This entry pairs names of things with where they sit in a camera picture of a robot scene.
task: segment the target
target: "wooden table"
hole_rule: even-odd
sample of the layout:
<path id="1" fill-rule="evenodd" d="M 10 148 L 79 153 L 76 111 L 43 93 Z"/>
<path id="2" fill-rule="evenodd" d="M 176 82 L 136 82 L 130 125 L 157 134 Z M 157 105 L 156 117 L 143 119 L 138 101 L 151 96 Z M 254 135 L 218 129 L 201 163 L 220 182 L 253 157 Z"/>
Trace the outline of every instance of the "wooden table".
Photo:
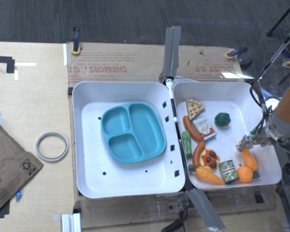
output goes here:
<path id="1" fill-rule="evenodd" d="M 49 131 L 64 134 L 71 143 L 68 68 L 64 66 L 63 44 L 0 42 L 0 56 L 13 57 L 19 66 L 18 80 L 0 63 L 0 112 L 2 126 L 26 151 L 35 153 L 38 137 Z M 63 143 L 57 138 L 43 140 L 41 151 L 48 157 L 59 155 Z M 288 231 L 279 196 L 275 207 L 248 213 L 221 215 L 228 231 Z M 10 214 L 0 219 L 0 232 L 59 232 L 62 214 L 74 206 L 73 155 L 59 162 L 44 162 L 42 170 L 22 188 L 22 197 L 11 199 Z M 171 221 L 93 228 L 86 231 L 160 231 Z M 200 217 L 187 221 L 189 228 L 208 231 Z"/>

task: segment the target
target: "white tray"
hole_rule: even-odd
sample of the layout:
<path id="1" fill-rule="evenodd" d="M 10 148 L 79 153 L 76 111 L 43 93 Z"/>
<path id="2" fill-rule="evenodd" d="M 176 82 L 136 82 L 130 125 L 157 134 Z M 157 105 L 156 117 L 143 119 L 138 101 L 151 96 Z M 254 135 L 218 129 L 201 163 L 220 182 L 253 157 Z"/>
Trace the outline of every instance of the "white tray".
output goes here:
<path id="1" fill-rule="evenodd" d="M 84 196 L 106 198 L 174 193 L 182 189 L 184 169 L 170 96 L 164 85 L 156 82 L 81 82 L 74 87 L 72 97 L 76 178 Z M 129 102 L 146 102 L 157 113 L 167 142 L 161 155 L 139 163 L 121 163 L 111 156 L 101 132 L 100 119 L 109 108 Z"/>
<path id="2" fill-rule="evenodd" d="M 183 117 L 188 114 L 186 99 L 201 101 L 205 109 L 199 115 L 204 115 L 217 133 L 216 136 L 205 141 L 206 147 L 217 152 L 220 162 L 233 160 L 236 168 L 240 164 L 244 165 L 241 153 L 236 150 L 235 146 L 245 134 L 250 134 L 262 118 L 261 108 L 253 101 L 249 87 L 250 85 L 244 82 L 180 82 L 175 84 L 173 93 L 181 133 L 185 131 Z M 215 124 L 215 116 L 220 112 L 230 114 L 231 122 L 226 127 L 219 127 Z M 196 145 L 197 142 L 191 139 L 192 151 Z M 205 190 L 270 185 L 279 182 L 282 172 L 274 147 L 255 145 L 250 152 L 258 163 L 257 172 L 260 175 L 250 183 L 233 182 L 227 185 L 215 185 L 197 179 L 192 172 L 189 173 L 190 180 L 195 187 Z M 191 163 L 191 158 L 187 159 L 187 164 Z M 222 177 L 219 169 L 214 173 Z"/>

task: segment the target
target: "duct tape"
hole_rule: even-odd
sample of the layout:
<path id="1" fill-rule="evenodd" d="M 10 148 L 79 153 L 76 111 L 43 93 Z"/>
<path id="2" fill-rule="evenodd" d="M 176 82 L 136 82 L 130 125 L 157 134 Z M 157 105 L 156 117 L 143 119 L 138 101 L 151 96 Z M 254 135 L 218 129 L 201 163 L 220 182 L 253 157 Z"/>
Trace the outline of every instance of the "duct tape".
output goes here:
<path id="1" fill-rule="evenodd" d="M 49 157 L 45 157 L 44 155 L 41 154 L 40 152 L 40 149 L 39 149 L 39 146 L 40 146 L 40 143 L 41 141 L 45 138 L 45 137 L 49 137 L 49 136 L 56 136 L 56 137 L 59 137 L 60 139 L 63 140 L 63 142 L 65 143 L 65 149 L 64 149 L 64 152 L 58 156 L 58 157 L 55 157 L 55 158 L 49 158 Z M 66 137 L 64 135 L 62 135 L 61 133 L 59 132 L 56 132 L 56 131 L 51 131 L 51 132 L 46 132 L 44 134 L 42 134 L 37 142 L 35 143 L 35 151 L 37 152 L 37 155 L 39 158 L 41 158 L 42 160 L 44 161 L 47 161 L 47 162 L 57 162 L 59 160 L 61 160 L 62 158 L 64 158 L 64 156 L 68 153 L 68 149 L 69 149 L 69 143 L 68 143 L 68 140 L 66 139 Z"/>

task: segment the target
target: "small pizza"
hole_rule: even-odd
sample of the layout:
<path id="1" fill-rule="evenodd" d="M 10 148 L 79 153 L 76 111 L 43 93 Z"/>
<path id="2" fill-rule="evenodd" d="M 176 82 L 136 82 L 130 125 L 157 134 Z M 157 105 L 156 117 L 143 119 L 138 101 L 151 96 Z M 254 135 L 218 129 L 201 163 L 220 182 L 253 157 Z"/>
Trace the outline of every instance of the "small pizza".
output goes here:
<path id="1" fill-rule="evenodd" d="M 200 165 L 213 172 L 218 168 L 220 158 L 217 153 L 209 148 L 205 148 L 200 156 Z"/>
<path id="2" fill-rule="evenodd" d="M 196 115 L 200 113 L 200 111 L 205 108 L 202 102 L 194 99 L 187 99 L 186 104 L 190 120 L 193 119 Z"/>

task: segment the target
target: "orange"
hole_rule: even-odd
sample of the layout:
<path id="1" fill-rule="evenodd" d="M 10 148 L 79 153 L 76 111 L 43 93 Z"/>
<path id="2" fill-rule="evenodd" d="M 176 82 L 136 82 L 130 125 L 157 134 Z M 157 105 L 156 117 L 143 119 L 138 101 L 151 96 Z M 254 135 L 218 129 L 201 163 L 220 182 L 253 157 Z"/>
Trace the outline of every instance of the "orange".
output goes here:
<path id="1" fill-rule="evenodd" d="M 236 171 L 241 183 L 249 183 L 253 178 L 253 171 L 248 166 L 240 166 Z"/>

